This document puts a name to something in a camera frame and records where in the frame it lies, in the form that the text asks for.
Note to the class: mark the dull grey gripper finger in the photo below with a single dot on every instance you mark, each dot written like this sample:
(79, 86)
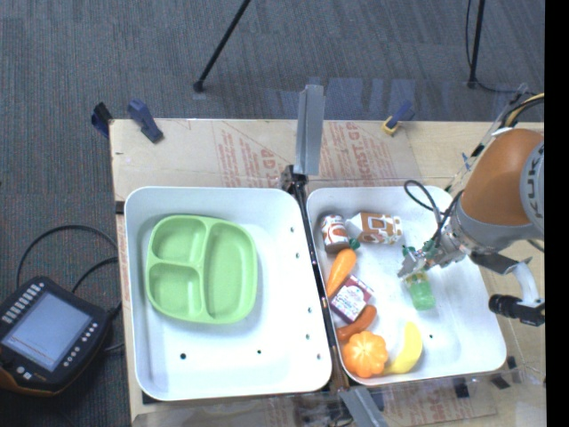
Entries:
(427, 263)
(407, 265)

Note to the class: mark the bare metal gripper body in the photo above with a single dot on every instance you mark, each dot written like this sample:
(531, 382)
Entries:
(451, 249)

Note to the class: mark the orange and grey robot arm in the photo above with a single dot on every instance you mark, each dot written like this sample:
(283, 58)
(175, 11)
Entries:
(493, 180)

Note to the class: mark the green clear plastic bottle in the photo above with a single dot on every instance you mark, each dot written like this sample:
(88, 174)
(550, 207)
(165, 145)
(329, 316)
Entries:
(421, 292)

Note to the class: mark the white and brown carton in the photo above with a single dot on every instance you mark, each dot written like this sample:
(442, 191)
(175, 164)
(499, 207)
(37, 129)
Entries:
(375, 228)

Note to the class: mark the white plastic tray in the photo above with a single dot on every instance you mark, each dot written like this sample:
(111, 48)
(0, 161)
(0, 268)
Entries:
(462, 318)
(275, 363)

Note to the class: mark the purple and white carton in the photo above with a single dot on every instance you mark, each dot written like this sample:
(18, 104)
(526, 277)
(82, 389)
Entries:
(351, 298)

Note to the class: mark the orange carrot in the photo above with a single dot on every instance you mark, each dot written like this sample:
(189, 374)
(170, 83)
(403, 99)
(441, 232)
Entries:
(340, 267)

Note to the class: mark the orange sausage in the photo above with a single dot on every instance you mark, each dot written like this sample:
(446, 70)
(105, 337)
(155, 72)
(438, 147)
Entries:
(360, 323)

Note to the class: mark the orange and white can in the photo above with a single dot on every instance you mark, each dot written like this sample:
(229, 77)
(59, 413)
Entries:
(334, 234)

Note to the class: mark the yellow banana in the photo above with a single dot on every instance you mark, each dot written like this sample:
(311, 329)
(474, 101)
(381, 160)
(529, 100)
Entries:
(408, 349)

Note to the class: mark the orange tangerine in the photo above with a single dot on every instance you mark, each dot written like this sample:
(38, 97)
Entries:
(365, 354)

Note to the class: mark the green divided plate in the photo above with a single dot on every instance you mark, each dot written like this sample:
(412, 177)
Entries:
(229, 269)

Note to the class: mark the brown cardboard board red print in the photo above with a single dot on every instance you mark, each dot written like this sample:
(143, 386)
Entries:
(249, 154)

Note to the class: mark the black cylinder on white bracket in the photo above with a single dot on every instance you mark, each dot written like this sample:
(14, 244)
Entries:
(515, 305)

